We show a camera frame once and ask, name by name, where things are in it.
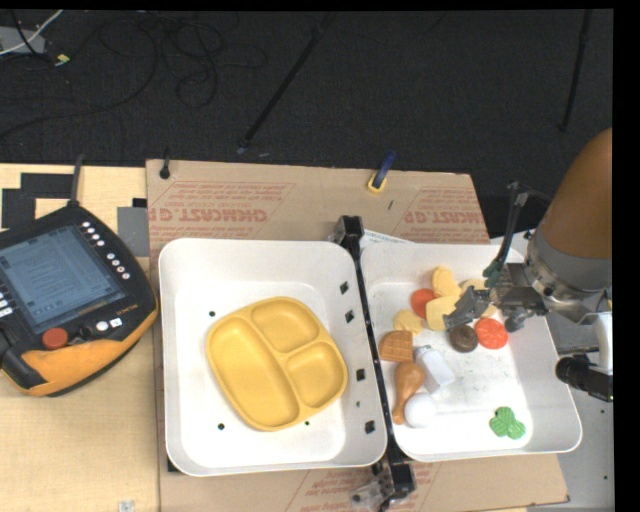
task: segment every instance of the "white cable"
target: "white cable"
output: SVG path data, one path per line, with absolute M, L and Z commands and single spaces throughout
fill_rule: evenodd
M 36 37 L 38 37 L 40 35 L 40 32 L 42 32 L 45 28 L 47 28 L 47 26 L 53 21 L 55 20 L 58 16 L 60 16 L 62 14 L 62 12 L 64 11 L 64 9 L 58 9 L 47 21 L 45 21 L 42 25 L 40 25 L 40 27 L 38 28 L 38 30 L 36 30 L 29 39 L 27 39 L 27 41 L 31 42 L 33 41 Z M 11 53 L 11 52 L 15 52 L 16 50 L 22 48 L 23 46 L 26 46 L 25 43 L 20 43 L 16 46 L 14 46 L 13 48 L 7 48 L 6 50 L 2 50 L 0 51 L 0 56 L 1 55 L 6 55 L 7 53 Z

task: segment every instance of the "display screen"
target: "display screen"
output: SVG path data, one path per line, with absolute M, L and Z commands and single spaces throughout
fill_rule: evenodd
M 38 334 L 126 295 L 73 226 L 0 249 L 0 279 Z

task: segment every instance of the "emergency stop button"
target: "emergency stop button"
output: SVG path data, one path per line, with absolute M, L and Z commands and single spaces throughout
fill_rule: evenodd
M 69 334 L 62 327 L 52 327 L 42 334 L 42 344 L 47 350 L 57 350 L 66 347 Z

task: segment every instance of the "red tomato slice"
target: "red tomato slice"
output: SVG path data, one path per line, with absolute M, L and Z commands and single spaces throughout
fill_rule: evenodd
M 421 318 L 427 319 L 427 302 L 436 298 L 433 290 L 420 288 L 411 295 L 411 309 Z
M 478 343 L 493 350 L 504 347 L 509 339 L 509 333 L 504 325 L 495 318 L 481 318 L 476 322 L 475 330 Z

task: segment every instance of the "black floor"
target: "black floor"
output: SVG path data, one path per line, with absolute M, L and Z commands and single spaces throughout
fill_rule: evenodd
M 55 12 L 1 9 L 0 27 Z M 612 126 L 613 9 L 339 12 L 239 154 L 326 14 L 65 10 L 44 54 L 0 56 L 0 162 L 373 169 L 393 150 L 394 169 L 470 174 L 496 236 L 510 182 L 552 196 Z M 530 201 L 518 229 L 544 211 Z

